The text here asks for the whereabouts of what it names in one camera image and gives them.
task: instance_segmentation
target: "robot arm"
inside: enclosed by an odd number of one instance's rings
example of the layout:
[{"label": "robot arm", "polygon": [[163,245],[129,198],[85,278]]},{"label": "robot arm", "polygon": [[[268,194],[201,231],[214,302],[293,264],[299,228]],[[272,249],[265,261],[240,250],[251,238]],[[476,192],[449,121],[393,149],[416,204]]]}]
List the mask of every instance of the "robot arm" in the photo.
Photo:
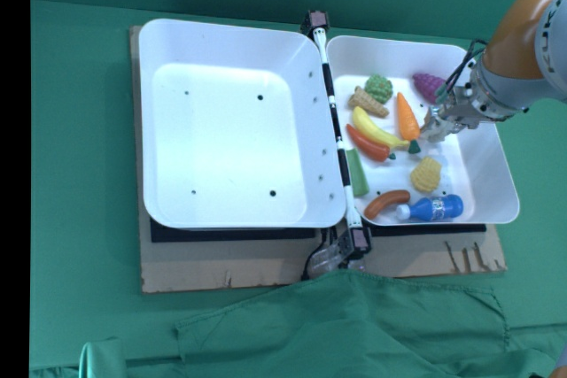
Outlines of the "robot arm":
[{"label": "robot arm", "polygon": [[[474,43],[462,66],[475,55]],[[470,79],[464,86],[447,84],[447,95],[429,108],[422,137],[440,142],[480,122],[527,112],[542,98],[567,103],[567,0],[516,0]]]}]

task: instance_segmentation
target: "bottle cap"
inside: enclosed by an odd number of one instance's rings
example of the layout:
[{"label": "bottle cap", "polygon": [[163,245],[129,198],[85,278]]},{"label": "bottle cap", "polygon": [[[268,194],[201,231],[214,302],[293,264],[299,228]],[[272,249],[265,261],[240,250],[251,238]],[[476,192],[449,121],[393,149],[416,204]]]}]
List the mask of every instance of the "bottle cap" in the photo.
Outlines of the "bottle cap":
[{"label": "bottle cap", "polygon": [[400,220],[409,219],[409,214],[409,206],[406,204],[399,204],[396,208],[396,216],[398,216]]}]

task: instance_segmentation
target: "toy banana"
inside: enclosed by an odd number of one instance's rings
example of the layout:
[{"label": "toy banana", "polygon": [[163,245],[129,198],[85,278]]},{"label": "toy banana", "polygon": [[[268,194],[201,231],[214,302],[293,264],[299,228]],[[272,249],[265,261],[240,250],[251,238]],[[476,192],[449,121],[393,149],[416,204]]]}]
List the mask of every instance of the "toy banana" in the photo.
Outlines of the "toy banana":
[{"label": "toy banana", "polygon": [[366,111],[360,106],[356,106],[353,109],[353,123],[356,128],[371,141],[383,143],[390,147],[390,149],[406,149],[409,146],[409,141],[401,140],[397,136],[390,134],[377,126],[377,124],[372,121],[372,118],[370,118]]}]

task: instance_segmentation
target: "toy water bottle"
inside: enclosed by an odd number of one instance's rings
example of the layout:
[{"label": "toy water bottle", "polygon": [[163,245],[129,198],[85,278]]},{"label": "toy water bottle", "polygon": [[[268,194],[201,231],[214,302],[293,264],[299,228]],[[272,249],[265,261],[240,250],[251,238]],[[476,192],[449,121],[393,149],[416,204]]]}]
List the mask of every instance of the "toy water bottle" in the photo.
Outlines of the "toy water bottle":
[{"label": "toy water bottle", "polygon": [[420,220],[443,220],[456,218],[462,214],[462,199],[450,194],[443,197],[424,197],[414,205],[400,204],[396,215],[400,220],[418,218]]}]

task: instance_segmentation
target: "toy broccoli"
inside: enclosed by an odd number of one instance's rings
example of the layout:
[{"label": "toy broccoli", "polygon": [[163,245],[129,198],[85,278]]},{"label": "toy broccoli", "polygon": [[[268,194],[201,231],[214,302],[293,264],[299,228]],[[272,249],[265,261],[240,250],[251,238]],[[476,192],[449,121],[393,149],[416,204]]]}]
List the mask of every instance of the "toy broccoli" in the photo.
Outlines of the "toy broccoli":
[{"label": "toy broccoli", "polygon": [[393,94],[392,82],[380,74],[372,74],[366,80],[364,90],[382,104],[385,104]]}]

